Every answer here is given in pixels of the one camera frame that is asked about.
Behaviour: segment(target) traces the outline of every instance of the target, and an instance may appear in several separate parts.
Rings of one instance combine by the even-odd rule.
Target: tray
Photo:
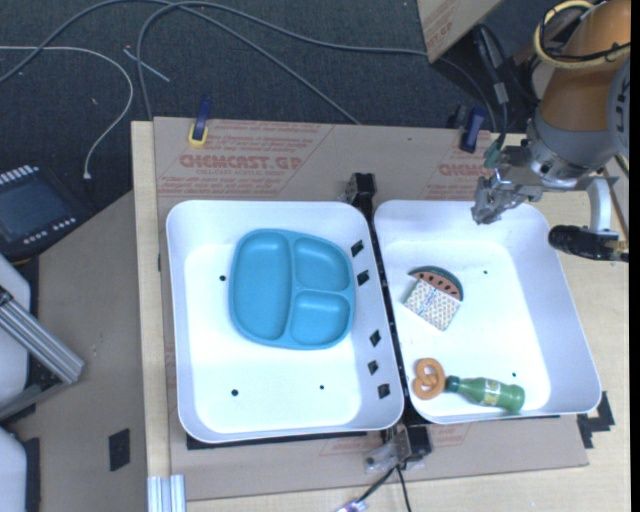
[[[234,326],[229,279],[241,239],[259,230],[318,237],[346,253],[351,328],[333,346],[256,343]],[[404,408],[368,225],[338,202],[193,200],[166,221],[178,413],[207,443],[382,430]]]
[[[472,203],[389,201],[375,213],[407,378],[416,362],[435,358],[447,375],[488,377],[525,389],[519,414],[482,407],[455,393],[418,398],[417,412],[434,423],[583,413],[601,389],[560,265],[547,243],[549,226],[523,204],[500,222],[478,226]],[[412,269],[443,268],[464,287],[464,299],[444,331],[403,305]]]
[[[351,263],[336,244],[283,229],[257,229],[231,265],[229,310],[236,328],[257,343],[317,350],[351,329]]]

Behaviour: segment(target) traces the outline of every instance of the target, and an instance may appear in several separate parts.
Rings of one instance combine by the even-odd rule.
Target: bottle
[[[452,375],[447,377],[445,389],[460,393],[478,405],[502,407],[509,412],[518,412],[524,404],[524,389],[520,386],[484,377],[461,379]]]

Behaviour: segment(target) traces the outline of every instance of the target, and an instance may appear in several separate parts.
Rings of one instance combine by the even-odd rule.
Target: white cable
[[[19,51],[20,50],[21,51],[27,50],[27,51],[33,51],[33,50],[36,50],[36,49],[38,49],[37,46],[0,46],[0,50],[19,50]],[[127,115],[127,112],[129,112],[129,108],[131,108],[131,103],[133,102],[133,82],[131,81],[131,78],[129,77],[127,72],[124,70],[124,68],[120,64],[118,64],[113,59],[110,59],[106,55],[103,55],[101,53],[95,52],[93,50],[89,50],[87,48],[78,48],[78,47],[75,47],[75,46],[47,46],[45,48],[42,48],[42,50],[45,50],[45,51],[53,50],[53,51],[80,52],[80,53],[87,53],[89,55],[94,55],[96,57],[100,57],[101,59],[106,60],[107,62],[109,62],[110,64],[113,64],[116,68],[118,68],[120,73],[122,73],[122,75],[127,80],[127,83],[129,84],[129,99],[127,100],[127,104],[125,105],[125,107],[122,110],[122,112],[120,113],[120,115],[116,118],[116,120],[113,123],[111,123],[109,125],[109,127],[102,133],[102,135],[100,135],[100,137],[98,137],[98,139],[93,143],[93,145],[89,149],[89,152],[87,153],[87,156],[86,156],[86,158],[84,160],[84,173],[83,173],[82,177],[85,180],[90,180],[91,179],[91,173],[89,172],[89,162],[91,160],[91,157],[93,156],[93,153],[95,152],[95,150],[98,147],[98,145],[103,141],[103,139],[111,132],[111,130],[113,130],[116,127],[116,125],[120,121],[122,121],[124,116]]]

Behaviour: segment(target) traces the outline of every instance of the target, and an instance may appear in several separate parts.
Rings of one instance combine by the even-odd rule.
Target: cardboard
[[[502,0],[418,0],[422,33],[432,64]]]
[[[375,174],[374,206],[390,199],[472,200],[478,176],[487,173],[482,153],[491,136],[482,132],[477,152],[468,154],[458,149],[456,130],[212,120],[205,145],[193,148],[190,124],[154,120],[171,472],[185,476],[189,501],[369,484],[363,461],[382,444],[379,432],[188,446],[176,407],[167,213],[188,199],[344,201],[356,172]],[[406,473],[408,480],[588,463],[573,415],[428,430],[433,453]]]

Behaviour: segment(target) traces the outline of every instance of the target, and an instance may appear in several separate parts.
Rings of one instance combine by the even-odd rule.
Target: toy pretzel
[[[416,364],[416,379],[413,381],[413,392],[422,400],[438,396],[444,390],[446,377],[438,361],[431,357],[420,359]]]

